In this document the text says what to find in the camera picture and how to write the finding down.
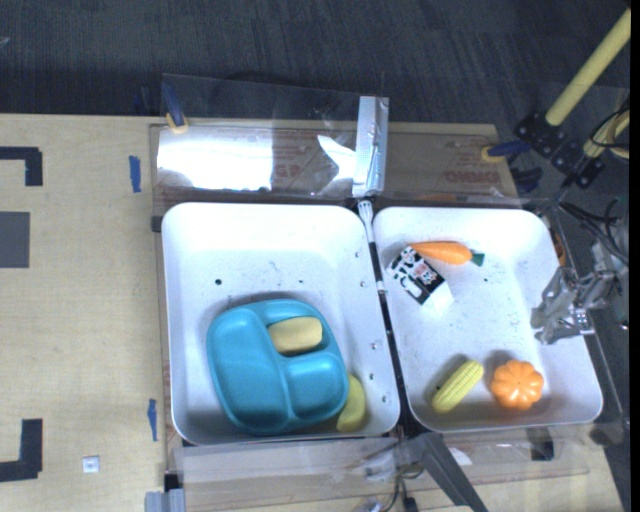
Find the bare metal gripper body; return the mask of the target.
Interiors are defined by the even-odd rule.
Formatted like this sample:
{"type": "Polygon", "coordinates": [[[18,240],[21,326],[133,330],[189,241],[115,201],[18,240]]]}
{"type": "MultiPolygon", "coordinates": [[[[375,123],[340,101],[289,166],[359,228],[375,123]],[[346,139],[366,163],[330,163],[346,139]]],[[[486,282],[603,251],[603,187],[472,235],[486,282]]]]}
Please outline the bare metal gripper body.
{"type": "Polygon", "coordinates": [[[577,277],[573,284],[573,309],[586,312],[608,307],[611,304],[610,296],[616,279],[617,275],[613,270],[595,270],[577,277]]]}

